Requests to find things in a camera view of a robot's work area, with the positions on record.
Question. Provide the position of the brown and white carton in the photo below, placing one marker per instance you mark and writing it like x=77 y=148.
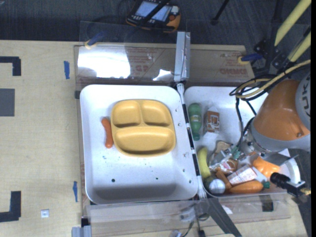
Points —
x=212 y=121

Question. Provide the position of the yellow banana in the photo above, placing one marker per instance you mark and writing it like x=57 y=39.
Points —
x=203 y=162

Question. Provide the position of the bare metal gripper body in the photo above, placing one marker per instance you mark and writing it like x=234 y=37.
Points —
x=247 y=147

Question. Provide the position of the brown sausage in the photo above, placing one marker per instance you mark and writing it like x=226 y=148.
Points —
x=223 y=179

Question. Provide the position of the orange sausage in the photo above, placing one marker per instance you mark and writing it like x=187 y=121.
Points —
x=107 y=132

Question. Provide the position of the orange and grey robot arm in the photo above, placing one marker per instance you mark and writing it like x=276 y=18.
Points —
x=279 y=117

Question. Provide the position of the black cylinder on white bracket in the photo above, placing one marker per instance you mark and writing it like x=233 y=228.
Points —
x=284 y=180

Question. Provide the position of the white and pink carton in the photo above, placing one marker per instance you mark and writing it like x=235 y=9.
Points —
x=243 y=175

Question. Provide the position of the small white square block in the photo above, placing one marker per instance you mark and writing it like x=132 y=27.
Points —
x=44 y=213

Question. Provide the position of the white plastic tray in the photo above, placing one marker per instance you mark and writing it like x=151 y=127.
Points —
x=138 y=174
x=229 y=100

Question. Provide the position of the silver can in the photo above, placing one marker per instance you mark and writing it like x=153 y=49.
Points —
x=217 y=186

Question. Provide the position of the green bottle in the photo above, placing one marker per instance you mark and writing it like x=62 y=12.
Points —
x=195 y=120

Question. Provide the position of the brown-edged bread slice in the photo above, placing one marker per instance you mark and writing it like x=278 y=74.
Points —
x=222 y=146

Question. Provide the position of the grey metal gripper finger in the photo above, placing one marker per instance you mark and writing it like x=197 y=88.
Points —
x=216 y=161
x=224 y=154

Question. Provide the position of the yellow divided plate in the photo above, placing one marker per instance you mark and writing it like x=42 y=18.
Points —
x=143 y=134

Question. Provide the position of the orange rounded toy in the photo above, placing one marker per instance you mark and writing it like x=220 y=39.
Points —
x=265 y=168

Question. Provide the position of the white red brown packet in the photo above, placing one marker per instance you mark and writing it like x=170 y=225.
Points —
x=228 y=165

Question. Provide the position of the orange carrot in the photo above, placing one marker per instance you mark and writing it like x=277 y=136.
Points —
x=247 y=187

